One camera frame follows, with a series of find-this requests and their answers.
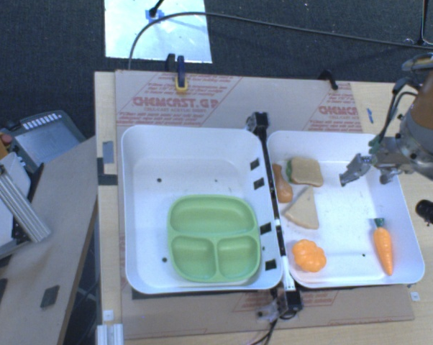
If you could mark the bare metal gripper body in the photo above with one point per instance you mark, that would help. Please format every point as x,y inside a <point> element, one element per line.
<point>400,155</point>

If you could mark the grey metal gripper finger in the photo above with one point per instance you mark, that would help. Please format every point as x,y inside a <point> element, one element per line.
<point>387,176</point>
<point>354,173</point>

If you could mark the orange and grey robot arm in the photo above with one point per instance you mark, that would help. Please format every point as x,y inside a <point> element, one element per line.
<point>432,95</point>

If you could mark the white plastic tray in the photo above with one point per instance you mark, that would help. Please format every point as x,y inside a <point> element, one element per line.
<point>187,164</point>
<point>349,210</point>

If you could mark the brown toy sandwich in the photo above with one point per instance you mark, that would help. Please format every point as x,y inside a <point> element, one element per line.
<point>306,171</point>

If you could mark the beige triangular bread slice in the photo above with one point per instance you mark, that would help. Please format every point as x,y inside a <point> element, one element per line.
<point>305,212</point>

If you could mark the orange carrot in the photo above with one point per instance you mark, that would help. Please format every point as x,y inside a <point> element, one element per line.
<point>383,246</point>

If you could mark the orange-brown toy chicken drumstick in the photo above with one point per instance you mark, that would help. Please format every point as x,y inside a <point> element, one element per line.
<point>283,189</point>

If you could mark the thin black and white rod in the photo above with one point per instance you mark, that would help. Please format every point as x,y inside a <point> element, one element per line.
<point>274,207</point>

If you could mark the orange toy pumpkin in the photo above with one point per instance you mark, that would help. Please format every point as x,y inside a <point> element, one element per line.
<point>309,255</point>

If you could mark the brown cardboard board red print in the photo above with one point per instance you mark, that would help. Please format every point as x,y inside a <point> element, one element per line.
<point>216,99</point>

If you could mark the green divided plate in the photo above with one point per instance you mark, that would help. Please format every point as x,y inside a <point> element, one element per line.
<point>213,239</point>

